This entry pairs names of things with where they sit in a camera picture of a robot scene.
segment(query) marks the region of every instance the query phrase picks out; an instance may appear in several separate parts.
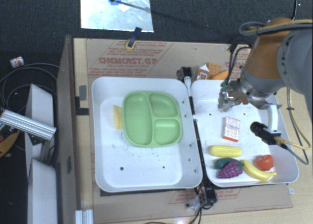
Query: banana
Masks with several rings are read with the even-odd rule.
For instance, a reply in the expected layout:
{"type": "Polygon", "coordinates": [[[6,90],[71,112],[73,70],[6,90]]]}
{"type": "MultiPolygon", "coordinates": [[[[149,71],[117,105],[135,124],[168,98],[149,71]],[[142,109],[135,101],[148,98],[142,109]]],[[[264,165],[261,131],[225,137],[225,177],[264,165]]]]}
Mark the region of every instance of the banana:
{"type": "Polygon", "coordinates": [[[250,175],[251,177],[258,179],[258,180],[268,180],[270,177],[272,177],[273,175],[276,175],[276,172],[265,172],[262,171],[258,168],[256,168],[255,166],[253,166],[249,161],[247,161],[246,159],[243,160],[243,170],[250,175]]]}

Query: red tomato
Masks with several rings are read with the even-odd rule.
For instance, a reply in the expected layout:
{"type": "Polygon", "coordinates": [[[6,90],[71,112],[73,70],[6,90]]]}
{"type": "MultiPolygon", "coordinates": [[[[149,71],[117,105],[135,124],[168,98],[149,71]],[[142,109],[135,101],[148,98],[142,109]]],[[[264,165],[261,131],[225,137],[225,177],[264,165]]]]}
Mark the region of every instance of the red tomato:
{"type": "Polygon", "coordinates": [[[274,166],[273,157],[271,155],[261,156],[255,161],[255,165],[262,171],[270,170],[274,166]]]}

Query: gray panel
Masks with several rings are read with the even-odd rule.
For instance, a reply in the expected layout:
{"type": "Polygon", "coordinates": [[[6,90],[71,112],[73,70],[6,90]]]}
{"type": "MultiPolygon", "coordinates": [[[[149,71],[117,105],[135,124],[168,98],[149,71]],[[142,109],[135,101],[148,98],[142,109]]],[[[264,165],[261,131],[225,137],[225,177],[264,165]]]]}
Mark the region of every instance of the gray panel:
{"type": "Polygon", "coordinates": [[[75,223],[77,209],[73,129],[75,124],[73,55],[71,37],[66,36],[57,80],[58,160],[60,165],[58,188],[61,219],[64,224],[75,223]]]}

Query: green plate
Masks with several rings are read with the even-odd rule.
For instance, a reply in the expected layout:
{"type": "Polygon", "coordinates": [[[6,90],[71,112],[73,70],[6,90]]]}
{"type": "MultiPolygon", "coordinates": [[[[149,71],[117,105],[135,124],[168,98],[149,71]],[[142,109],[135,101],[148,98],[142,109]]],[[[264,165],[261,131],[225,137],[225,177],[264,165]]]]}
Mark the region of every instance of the green plate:
{"type": "Polygon", "coordinates": [[[122,107],[127,140],[139,147],[164,147],[177,143],[182,124],[176,100],[162,92],[129,93],[122,107]]]}

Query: black carpet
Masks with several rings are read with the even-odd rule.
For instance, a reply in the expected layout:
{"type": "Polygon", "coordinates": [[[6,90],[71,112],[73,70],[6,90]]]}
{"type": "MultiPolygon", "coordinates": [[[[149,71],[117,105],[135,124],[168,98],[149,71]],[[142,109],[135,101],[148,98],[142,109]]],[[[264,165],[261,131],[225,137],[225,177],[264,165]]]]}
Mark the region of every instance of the black carpet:
{"type": "MultiPolygon", "coordinates": [[[[150,0],[154,33],[141,40],[229,43],[239,37],[240,24],[291,17],[294,0],[150,0]]],[[[298,19],[312,18],[313,0],[298,1],[298,19]]],[[[11,69],[8,60],[23,56],[26,64],[58,65],[65,35],[84,38],[128,39],[129,32],[80,28],[80,0],[0,0],[0,79],[11,69]]],[[[8,82],[17,85],[53,83],[40,72],[24,72],[8,82]]],[[[18,110],[27,93],[12,98],[18,110]]],[[[20,136],[18,145],[23,146],[20,136]]],[[[24,152],[14,147],[11,157],[0,158],[0,224],[23,224],[27,217],[24,152]]]]}

